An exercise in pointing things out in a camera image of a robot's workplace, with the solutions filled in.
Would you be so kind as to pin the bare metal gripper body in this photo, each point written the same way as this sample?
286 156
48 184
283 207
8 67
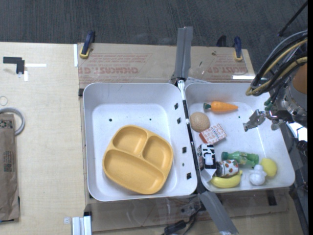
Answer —
294 111

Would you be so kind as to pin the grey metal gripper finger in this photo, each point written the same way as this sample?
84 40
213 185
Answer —
256 119
276 125

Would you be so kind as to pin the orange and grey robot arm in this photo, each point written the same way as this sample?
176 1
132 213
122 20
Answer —
300 78

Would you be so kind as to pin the white plastic tray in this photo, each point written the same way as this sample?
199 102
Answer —
254 141
127 111

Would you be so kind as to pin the orange carrot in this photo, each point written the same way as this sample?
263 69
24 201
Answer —
222 107

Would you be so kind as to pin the green plastic bottle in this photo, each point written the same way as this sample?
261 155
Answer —
240 157

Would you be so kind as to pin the yellow lemon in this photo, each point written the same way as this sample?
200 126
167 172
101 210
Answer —
269 167

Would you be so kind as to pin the orange and white carton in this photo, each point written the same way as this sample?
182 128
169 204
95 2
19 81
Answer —
212 133

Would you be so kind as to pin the small white bottle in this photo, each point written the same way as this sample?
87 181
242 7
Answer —
257 176

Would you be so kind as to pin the white can with orange print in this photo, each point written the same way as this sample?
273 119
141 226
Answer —
228 168

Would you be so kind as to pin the tan round bread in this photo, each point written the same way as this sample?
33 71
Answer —
199 121

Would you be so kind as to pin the black and white carton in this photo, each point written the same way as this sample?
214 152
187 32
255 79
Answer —
206 155

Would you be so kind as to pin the yellow banana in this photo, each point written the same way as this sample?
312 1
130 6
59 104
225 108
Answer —
226 182

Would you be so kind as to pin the yellow divided plate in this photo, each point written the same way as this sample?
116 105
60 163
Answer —
137 163

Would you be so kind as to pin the brown cardboard board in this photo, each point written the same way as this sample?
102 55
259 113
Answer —
127 65

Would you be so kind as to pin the brown paper bag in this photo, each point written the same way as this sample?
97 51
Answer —
8 170

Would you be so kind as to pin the black cylinder on white bracket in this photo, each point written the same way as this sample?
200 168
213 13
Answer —
302 148

